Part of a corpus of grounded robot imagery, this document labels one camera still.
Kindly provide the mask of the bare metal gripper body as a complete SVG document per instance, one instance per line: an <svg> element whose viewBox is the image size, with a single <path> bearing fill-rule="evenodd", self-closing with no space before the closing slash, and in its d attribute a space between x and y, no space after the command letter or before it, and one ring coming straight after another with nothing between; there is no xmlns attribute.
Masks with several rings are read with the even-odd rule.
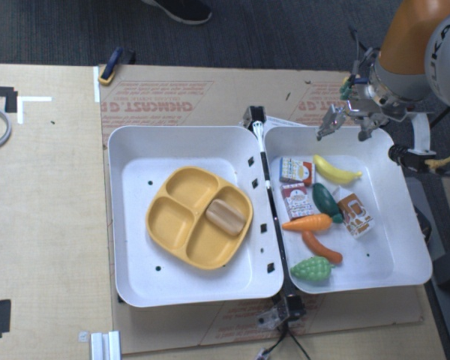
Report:
<svg viewBox="0 0 450 360"><path fill-rule="evenodd" d="M417 102L417 89L403 84L346 82L346 114L356 122L402 122Z"/></svg>

